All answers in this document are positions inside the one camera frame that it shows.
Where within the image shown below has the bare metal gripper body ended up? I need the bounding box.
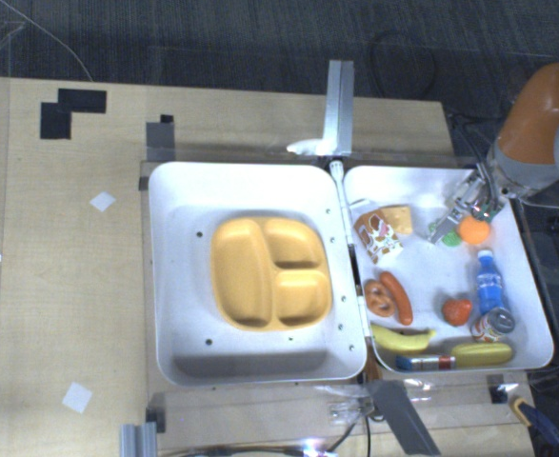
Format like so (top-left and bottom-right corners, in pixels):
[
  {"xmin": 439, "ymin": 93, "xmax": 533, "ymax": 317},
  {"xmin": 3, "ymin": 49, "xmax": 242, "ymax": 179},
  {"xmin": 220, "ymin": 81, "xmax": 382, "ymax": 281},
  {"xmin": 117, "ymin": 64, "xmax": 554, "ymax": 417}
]
[{"xmin": 444, "ymin": 163, "xmax": 508, "ymax": 224}]

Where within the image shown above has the green toy vegetable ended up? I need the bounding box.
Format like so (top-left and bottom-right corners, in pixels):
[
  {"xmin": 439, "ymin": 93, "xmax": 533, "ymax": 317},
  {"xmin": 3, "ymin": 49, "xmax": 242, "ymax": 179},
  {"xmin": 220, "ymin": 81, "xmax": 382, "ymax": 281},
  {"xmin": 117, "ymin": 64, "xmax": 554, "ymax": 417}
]
[{"xmin": 428, "ymin": 221, "xmax": 464, "ymax": 248}]

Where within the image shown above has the orange toy fruit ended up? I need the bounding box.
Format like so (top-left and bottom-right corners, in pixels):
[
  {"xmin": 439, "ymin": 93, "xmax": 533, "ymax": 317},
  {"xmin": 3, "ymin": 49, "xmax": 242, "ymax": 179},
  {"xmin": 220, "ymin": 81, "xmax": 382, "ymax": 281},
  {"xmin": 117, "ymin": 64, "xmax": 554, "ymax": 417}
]
[{"xmin": 456, "ymin": 213, "xmax": 492, "ymax": 247}]

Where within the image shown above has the yellow cheese wedge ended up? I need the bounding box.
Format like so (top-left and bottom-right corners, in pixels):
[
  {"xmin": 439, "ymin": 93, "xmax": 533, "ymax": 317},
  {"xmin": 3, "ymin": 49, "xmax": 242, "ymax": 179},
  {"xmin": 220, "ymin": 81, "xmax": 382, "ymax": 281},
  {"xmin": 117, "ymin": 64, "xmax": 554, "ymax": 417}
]
[{"xmin": 380, "ymin": 204, "xmax": 414, "ymax": 237}]

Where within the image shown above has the white plastic tray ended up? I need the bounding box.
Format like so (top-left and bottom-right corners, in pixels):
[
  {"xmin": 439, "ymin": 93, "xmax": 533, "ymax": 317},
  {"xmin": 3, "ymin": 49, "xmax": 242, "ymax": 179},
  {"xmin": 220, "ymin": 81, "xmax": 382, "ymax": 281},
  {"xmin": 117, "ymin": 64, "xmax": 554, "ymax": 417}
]
[
  {"xmin": 147, "ymin": 160, "xmax": 369, "ymax": 388},
  {"xmin": 342, "ymin": 165, "xmax": 556, "ymax": 376}
]

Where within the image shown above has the white and brown carton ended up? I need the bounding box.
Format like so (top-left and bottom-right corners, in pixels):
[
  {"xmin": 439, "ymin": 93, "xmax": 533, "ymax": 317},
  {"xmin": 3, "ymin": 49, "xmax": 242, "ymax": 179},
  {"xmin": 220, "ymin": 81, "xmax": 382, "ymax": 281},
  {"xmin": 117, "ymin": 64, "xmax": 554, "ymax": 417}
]
[{"xmin": 351, "ymin": 198, "xmax": 405, "ymax": 267}]

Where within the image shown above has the blue plastic bottle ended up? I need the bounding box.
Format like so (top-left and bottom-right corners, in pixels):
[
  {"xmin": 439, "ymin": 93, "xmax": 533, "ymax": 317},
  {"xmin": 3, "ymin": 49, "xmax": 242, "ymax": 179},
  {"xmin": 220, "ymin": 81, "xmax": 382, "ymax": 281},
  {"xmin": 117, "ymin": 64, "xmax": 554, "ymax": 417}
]
[{"xmin": 474, "ymin": 248, "xmax": 506, "ymax": 317}]

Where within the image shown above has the red sausage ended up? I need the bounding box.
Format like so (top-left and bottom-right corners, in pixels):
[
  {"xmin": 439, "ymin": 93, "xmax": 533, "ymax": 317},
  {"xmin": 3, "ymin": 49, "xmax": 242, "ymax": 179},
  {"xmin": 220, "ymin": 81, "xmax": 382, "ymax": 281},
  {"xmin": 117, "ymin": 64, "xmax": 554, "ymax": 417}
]
[{"xmin": 379, "ymin": 269, "xmax": 415, "ymax": 328}]

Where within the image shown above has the red strawberry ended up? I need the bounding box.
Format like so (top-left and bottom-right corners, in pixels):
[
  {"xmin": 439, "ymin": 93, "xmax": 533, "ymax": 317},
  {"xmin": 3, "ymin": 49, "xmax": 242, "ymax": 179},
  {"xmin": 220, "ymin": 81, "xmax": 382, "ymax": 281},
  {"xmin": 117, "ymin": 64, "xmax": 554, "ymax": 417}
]
[{"xmin": 441, "ymin": 297, "xmax": 474, "ymax": 328}]

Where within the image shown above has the brown pretzel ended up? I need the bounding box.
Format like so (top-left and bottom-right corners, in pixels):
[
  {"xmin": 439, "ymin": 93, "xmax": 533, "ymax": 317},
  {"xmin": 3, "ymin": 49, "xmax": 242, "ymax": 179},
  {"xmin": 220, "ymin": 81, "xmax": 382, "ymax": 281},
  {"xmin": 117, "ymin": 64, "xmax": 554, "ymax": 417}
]
[{"xmin": 363, "ymin": 278, "xmax": 398, "ymax": 319}]

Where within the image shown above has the orange and white can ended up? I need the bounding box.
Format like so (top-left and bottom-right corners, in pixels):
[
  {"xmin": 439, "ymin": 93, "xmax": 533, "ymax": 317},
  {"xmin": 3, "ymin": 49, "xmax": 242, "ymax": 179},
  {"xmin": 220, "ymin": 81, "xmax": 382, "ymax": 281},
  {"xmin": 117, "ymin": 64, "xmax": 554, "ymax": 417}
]
[{"xmin": 469, "ymin": 308, "xmax": 516, "ymax": 345}]

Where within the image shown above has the yellow banana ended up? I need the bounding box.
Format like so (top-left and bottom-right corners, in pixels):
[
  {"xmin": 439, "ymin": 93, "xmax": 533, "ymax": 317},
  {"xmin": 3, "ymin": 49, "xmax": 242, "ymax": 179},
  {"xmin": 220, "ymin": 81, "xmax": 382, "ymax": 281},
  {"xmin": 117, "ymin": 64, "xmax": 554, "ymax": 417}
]
[{"xmin": 369, "ymin": 322, "xmax": 438, "ymax": 355}]

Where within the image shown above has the yellow oblong toy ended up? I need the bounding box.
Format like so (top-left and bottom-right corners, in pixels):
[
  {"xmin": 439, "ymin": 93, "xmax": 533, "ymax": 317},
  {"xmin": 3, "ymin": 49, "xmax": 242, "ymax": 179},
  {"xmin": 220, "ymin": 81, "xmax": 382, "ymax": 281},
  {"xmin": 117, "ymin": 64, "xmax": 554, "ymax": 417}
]
[{"xmin": 449, "ymin": 341, "xmax": 515, "ymax": 370}]

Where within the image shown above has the blue silver red small bottle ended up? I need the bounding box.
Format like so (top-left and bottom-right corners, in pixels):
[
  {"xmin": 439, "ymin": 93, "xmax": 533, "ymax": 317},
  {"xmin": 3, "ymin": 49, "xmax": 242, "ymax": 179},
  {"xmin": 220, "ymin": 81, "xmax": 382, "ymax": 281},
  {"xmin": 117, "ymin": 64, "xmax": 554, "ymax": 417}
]
[{"xmin": 394, "ymin": 353, "xmax": 458, "ymax": 372}]

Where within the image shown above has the yellow divided plate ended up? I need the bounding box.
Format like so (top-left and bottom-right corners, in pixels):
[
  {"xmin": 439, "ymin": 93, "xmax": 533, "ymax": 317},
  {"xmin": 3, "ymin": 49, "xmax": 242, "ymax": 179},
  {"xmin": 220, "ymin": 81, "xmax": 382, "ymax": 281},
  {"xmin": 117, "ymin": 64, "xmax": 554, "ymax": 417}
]
[{"xmin": 209, "ymin": 216, "xmax": 334, "ymax": 335}]

